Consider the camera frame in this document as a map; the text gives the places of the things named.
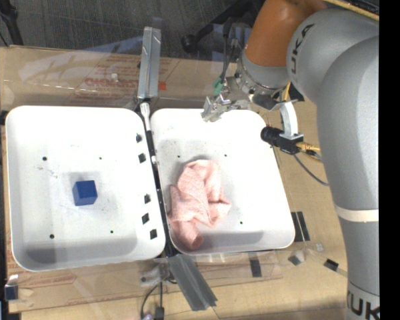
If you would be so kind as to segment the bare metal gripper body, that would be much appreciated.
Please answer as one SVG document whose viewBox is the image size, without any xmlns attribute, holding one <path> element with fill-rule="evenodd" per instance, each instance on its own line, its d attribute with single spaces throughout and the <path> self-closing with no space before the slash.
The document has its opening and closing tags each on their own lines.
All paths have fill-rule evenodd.
<svg viewBox="0 0 400 320">
<path fill-rule="evenodd" d="M 230 111 L 249 109 L 252 105 L 271 111 L 279 103 L 281 88 L 268 88 L 254 81 L 218 77 L 218 103 L 232 102 Z"/>
</svg>

